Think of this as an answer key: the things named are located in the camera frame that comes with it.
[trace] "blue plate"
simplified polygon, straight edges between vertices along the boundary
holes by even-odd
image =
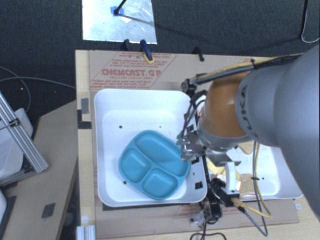
[[[123,151],[119,171],[145,195],[163,200],[173,195],[188,175],[190,162],[183,162],[180,153],[180,147],[167,137],[145,130]]]

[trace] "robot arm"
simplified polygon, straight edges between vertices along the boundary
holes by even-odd
[[[184,136],[181,158],[192,160],[205,152],[218,165],[227,162],[226,151],[241,142],[255,140],[280,147],[320,218],[319,45],[287,62],[256,70],[255,65],[235,67],[226,77],[214,80],[198,121],[197,136]]]

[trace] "metal sheet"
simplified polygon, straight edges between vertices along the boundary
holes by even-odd
[[[92,41],[157,44],[151,0],[127,0],[118,16],[122,0],[82,0],[83,39]]]

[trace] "cardboard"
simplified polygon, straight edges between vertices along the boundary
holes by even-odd
[[[97,158],[94,118],[94,97],[104,88],[179,90],[186,78],[195,74],[251,60],[251,57],[205,55],[200,62],[198,55],[154,53],[154,64],[148,64],[141,52],[90,51],[89,84],[92,122],[92,151],[94,174],[94,202],[96,238],[143,236],[178,232],[198,231],[190,223],[190,217],[200,211],[198,204],[170,205],[159,207],[108,208],[102,204],[97,193]],[[198,89],[207,89],[210,83]],[[291,224],[299,221],[292,200],[268,200],[273,214],[268,225]],[[251,222],[236,208],[223,208],[223,217],[208,229],[252,227]],[[252,215],[257,222],[259,216]]]

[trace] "dark gray floor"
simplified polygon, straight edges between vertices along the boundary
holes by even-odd
[[[152,0],[154,52],[274,56],[305,52],[298,39],[304,0]],[[75,50],[119,50],[119,43],[82,40],[82,0],[0,0],[0,66],[20,76],[75,84]],[[319,36],[320,0],[309,0],[306,37]],[[0,70],[0,79],[9,74]],[[28,80],[31,121],[75,99],[75,91]],[[18,81],[0,83],[14,109],[27,95]]]

